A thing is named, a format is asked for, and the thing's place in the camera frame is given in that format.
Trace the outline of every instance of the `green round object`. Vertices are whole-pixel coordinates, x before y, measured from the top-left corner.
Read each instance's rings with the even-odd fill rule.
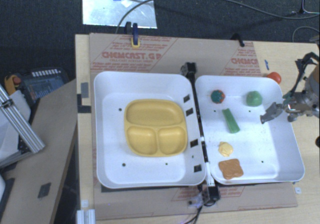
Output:
[[[211,94],[211,100],[214,103],[222,103],[225,97],[225,94],[221,90],[215,90]]]
[[[252,91],[246,95],[246,101],[248,106],[257,107],[262,104],[262,96],[258,91]]]

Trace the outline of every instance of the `yellow plate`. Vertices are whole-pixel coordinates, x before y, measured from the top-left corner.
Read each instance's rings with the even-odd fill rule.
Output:
[[[183,152],[188,142],[184,113],[167,100],[130,102],[124,113],[124,130],[128,146],[140,156],[174,156]]]

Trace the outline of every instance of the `wire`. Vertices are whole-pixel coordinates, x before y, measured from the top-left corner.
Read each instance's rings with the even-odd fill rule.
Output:
[[[198,209],[198,212],[196,213],[196,215],[190,221],[188,221],[188,222],[186,222],[184,224],[189,224],[189,223],[191,223],[193,221],[194,221],[193,224],[196,224],[197,221],[198,221],[198,218],[199,218],[201,210],[202,210],[202,206]]]
[[[116,27],[116,34],[118,33],[118,30],[120,28],[120,25],[121,23],[123,22],[123,20],[126,18],[127,15],[129,15],[133,10],[135,10],[137,7],[145,4],[145,3],[148,3],[150,1],[153,1],[153,0],[144,0],[142,2],[140,2],[139,4],[135,5],[133,8],[131,8],[128,12],[126,12],[124,14],[124,16],[121,18],[118,26]],[[277,15],[277,14],[273,14],[273,13],[270,13],[270,12],[267,12],[267,11],[264,11],[264,10],[261,10],[261,9],[258,9],[256,7],[253,7],[253,6],[250,6],[250,5],[247,5],[247,4],[243,4],[241,2],[238,2],[238,1],[235,1],[235,0],[223,0],[223,1],[227,1],[227,2],[230,2],[230,3],[234,3],[234,4],[237,4],[237,5],[240,5],[240,6],[244,6],[244,7],[247,7],[249,9],[252,9],[252,10],[255,10],[257,12],[261,12],[263,14],[267,14],[267,15],[271,15],[271,16],[274,16],[274,17],[278,17],[278,18],[281,18],[281,19],[289,19],[289,20],[303,20],[303,19],[310,19],[310,18],[313,18],[313,17],[317,17],[319,16],[319,14],[316,14],[316,15],[312,15],[312,16],[308,16],[308,17],[287,17],[287,16],[281,16],[281,15]]]
[[[298,27],[297,29],[295,29],[295,30],[293,31],[293,33],[292,33],[292,42],[294,42],[294,40],[295,40],[295,34],[296,34],[296,32],[297,32],[298,30],[300,30],[300,29],[310,29],[310,30],[314,30],[314,31],[316,31],[317,33],[319,33],[319,30],[316,29],[316,28],[314,28],[314,27],[310,27],[310,26],[300,26],[300,27]]]

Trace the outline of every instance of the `white tray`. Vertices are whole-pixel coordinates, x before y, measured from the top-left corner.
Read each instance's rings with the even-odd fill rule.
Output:
[[[276,119],[260,122],[260,115],[273,103],[281,103],[279,85],[269,78],[201,76],[195,83],[203,125],[210,172],[214,179],[226,185],[298,181],[305,169],[291,123],[283,112]],[[225,100],[211,101],[211,93],[221,90]],[[246,96],[258,91],[262,105],[249,107]],[[240,131],[230,133],[222,110],[229,108]],[[220,142],[228,142],[234,152],[223,157],[218,152]],[[220,161],[237,158],[244,175],[226,180],[219,169]]]
[[[109,188],[191,186],[200,184],[206,169],[190,82],[176,74],[102,72],[94,80],[97,176]],[[137,99],[163,99],[185,114],[188,145],[171,157],[143,157],[126,142],[124,112]],[[186,111],[193,109],[193,114]],[[198,145],[190,142],[198,139]]]

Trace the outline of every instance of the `red tomato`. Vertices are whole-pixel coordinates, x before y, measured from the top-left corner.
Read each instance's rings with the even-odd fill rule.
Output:
[[[273,79],[278,84],[281,83],[281,76],[277,72],[272,72],[272,73],[268,74],[266,77]]]

